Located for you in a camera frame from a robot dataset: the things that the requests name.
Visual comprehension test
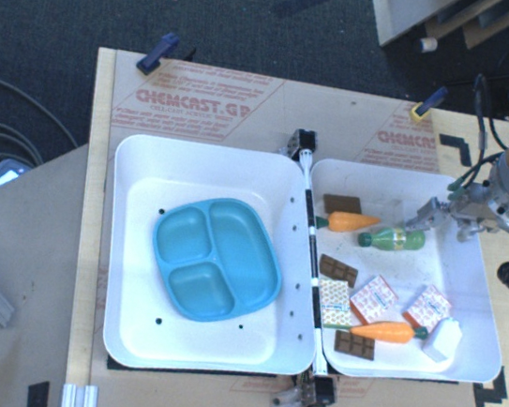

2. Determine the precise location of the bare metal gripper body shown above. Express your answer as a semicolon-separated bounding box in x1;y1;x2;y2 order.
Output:
443;178;509;237

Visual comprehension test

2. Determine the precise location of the green bottle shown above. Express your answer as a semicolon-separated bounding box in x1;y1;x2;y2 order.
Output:
355;219;428;257

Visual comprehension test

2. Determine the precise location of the white plastic tray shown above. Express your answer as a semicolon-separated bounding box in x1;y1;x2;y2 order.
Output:
280;155;509;400
83;129;345;395

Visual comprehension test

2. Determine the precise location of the orange carrot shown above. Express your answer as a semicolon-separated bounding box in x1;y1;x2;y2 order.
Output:
348;313;430;350
312;206;382;240

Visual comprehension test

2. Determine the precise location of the brown chocolate bar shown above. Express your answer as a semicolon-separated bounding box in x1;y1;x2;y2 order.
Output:
320;191;365;219
331;328;379;363
315;252;362;290

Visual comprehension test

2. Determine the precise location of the red and white carton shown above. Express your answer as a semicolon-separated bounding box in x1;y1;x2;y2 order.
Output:
346;271;402;330
401;280;456;335

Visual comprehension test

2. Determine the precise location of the thin black and white rod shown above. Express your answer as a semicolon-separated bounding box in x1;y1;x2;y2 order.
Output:
267;149;361;378

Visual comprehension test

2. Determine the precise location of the yellow patterned packet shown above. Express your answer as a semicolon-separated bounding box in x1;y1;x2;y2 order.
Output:
311;276;360;333

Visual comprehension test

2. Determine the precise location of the blue divided plate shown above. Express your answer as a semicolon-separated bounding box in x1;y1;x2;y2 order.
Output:
140;187;294;335

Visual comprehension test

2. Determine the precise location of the brown cardboard board, red print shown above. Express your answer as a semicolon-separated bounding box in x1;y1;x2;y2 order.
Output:
62;49;509;407

